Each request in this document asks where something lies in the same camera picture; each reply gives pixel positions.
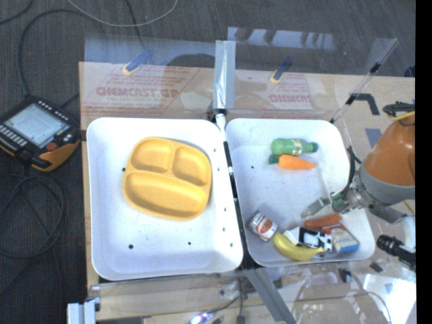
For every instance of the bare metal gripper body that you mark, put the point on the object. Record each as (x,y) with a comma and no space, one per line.
(353,199)

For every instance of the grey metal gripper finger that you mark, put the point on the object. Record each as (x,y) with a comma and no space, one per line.
(316,207)

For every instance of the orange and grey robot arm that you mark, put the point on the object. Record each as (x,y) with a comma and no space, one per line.
(388,157)

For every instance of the orange sausage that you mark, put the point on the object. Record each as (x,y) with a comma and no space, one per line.
(320,221)

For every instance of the black and white carton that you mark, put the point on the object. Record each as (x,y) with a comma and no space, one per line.
(312,237)

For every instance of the blue and white carton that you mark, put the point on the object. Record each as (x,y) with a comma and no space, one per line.
(344,240)

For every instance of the white plastic tray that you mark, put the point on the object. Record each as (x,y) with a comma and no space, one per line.
(270,194)
(111,235)

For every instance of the orange carrot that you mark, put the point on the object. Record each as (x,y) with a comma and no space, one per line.
(293,162)

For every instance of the yellow banana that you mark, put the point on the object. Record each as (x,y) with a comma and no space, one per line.
(290,250)

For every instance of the red and white can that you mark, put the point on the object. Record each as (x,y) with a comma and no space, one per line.
(264,226)

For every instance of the green plastic bottle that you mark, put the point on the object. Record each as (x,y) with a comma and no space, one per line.
(290,146)

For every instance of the yellow divided plate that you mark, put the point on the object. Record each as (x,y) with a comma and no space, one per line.
(158,191)

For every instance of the brown cardboard board red print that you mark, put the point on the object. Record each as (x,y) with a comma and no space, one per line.
(145,89)

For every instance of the black cylinder on white bracket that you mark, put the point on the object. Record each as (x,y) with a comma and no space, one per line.
(395,245)

